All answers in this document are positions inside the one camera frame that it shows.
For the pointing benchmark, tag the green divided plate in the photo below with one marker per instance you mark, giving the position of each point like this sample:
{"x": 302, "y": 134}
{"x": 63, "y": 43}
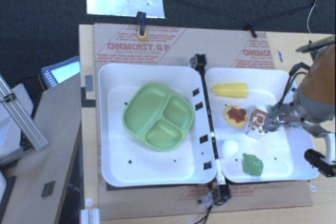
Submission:
{"x": 147, "y": 110}

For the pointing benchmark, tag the white egg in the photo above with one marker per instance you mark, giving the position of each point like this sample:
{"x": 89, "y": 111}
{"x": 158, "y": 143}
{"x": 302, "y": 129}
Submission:
{"x": 230, "y": 149}

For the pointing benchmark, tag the brown cardboard board red print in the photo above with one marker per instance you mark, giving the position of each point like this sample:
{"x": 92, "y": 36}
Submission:
{"x": 168, "y": 42}

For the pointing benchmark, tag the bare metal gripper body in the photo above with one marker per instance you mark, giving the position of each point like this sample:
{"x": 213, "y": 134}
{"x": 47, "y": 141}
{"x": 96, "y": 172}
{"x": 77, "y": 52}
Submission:
{"x": 295, "y": 118}

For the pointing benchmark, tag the white and orange carton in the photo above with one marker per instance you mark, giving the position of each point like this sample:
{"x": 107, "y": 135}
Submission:
{"x": 256, "y": 123}

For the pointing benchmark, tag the yellow and red toy pizza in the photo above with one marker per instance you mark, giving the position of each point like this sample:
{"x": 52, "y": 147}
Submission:
{"x": 235, "y": 118}

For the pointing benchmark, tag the thin black and white rod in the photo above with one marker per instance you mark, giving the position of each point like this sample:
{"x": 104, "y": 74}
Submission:
{"x": 208, "y": 112}

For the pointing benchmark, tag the black cylinder on white bracket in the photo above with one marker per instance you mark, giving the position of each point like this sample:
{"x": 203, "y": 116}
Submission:
{"x": 319, "y": 158}

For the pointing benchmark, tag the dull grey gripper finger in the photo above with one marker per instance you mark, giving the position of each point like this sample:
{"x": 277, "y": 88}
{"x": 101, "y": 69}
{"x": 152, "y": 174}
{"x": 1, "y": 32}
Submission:
{"x": 270, "y": 127}

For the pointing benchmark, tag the white plastic tray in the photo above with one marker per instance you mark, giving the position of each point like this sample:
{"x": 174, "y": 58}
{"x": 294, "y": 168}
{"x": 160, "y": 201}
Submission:
{"x": 278, "y": 154}
{"x": 118, "y": 165}

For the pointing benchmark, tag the green lettuce leaf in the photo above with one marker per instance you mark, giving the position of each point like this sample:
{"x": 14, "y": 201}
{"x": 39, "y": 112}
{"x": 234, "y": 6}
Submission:
{"x": 252, "y": 165}

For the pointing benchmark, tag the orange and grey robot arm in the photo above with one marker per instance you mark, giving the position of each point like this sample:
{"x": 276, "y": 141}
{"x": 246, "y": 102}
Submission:
{"x": 319, "y": 78}

